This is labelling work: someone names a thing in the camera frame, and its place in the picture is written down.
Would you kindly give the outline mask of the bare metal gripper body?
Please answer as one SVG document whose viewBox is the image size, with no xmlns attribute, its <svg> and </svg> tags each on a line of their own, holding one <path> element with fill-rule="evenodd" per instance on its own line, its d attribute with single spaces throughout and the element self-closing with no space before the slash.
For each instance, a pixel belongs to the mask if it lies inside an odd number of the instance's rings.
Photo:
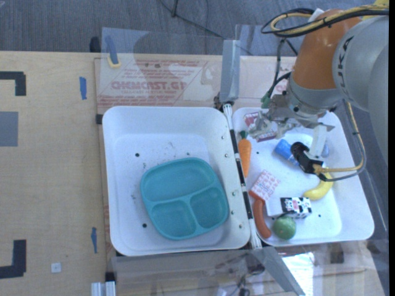
<svg viewBox="0 0 395 296">
<path fill-rule="evenodd" d="M 293 94 L 286 91 L 274 95 L 268 105 L 267 117 L 280 125 L 292 124 L 306 128 L 315 128 L 320 124 L 326 109 L 318 109 L 299 102 Z"/>
</svg>

